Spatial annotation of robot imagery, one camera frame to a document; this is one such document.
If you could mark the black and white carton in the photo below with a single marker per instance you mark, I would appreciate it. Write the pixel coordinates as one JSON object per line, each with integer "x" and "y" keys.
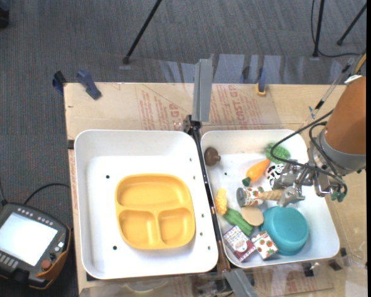
{"x": 273, "y": 172}

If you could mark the brown cardboard board, red print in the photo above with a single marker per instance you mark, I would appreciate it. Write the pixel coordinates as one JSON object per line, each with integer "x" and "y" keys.
{"x": 117, "y": 110}

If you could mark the tan waffle cone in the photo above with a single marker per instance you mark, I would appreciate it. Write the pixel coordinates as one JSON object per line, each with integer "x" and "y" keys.
{"x": 270, "y": 195}

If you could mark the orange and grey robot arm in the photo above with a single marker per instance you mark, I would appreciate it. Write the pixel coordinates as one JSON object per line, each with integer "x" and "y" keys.
{"x": 347, "y": 125}

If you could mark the yellow toy corn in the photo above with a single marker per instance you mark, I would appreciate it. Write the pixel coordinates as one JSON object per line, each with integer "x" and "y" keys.
{"x": 221, "y": 201}

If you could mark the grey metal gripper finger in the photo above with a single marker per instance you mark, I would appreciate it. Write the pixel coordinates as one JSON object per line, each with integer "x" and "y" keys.
{"x": 292, "y": 195}
{"x": 287, "y": 178}

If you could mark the dark red printed carton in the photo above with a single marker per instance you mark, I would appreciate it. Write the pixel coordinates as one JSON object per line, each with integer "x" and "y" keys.
{"x": 238, "y": 243}

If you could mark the white strawberry print carton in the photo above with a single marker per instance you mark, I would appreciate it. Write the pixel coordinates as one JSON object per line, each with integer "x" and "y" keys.
{"x": 264, "y": 245}

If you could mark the green toy broccoli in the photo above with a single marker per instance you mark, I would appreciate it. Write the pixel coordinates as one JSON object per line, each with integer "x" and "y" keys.
{"x": 278, "y": 152}

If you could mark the white plastic tray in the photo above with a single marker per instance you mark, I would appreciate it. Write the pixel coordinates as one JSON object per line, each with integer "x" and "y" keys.
{"x": 99, "y": 215}
{"x": 323, "y": 215}

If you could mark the small strawberry print can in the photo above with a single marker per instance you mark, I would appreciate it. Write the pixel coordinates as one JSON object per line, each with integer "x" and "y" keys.
{"x": 249, "y": 196}

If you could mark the orange toy carrot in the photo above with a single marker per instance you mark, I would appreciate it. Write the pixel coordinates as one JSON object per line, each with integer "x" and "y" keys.
{"x": 258, "y": 169}

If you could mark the green toy cucumber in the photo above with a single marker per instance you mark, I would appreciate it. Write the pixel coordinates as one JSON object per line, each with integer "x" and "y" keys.
{"x": 238, "y": 221}

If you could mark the tan round biscuit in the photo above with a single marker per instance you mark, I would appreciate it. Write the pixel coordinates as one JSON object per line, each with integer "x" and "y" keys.
{"x": 252, "y": 216}

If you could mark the brown toy mushroom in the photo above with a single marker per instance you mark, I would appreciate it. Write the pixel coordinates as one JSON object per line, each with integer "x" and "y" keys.
{"x": 211, "y": 156}

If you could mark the yellow divided plate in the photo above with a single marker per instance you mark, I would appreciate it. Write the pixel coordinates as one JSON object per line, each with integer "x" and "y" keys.
{"x": 154, "y": 210}

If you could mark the blue bowl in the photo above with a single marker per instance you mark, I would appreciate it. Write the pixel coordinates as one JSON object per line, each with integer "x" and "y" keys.
{"x": 286, "y": 229}

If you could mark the thin black rod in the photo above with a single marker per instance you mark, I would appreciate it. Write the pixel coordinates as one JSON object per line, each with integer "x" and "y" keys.
{"x": 207, "y": 190}

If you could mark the black tripod stand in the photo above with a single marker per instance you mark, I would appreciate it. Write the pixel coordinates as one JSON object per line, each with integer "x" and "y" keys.
{"x": 145, "y": 25}
{"x": 320, "y": 20}

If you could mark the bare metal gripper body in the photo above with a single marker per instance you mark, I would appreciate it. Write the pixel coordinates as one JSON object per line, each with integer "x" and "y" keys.
{"x": 320, "y": 169}

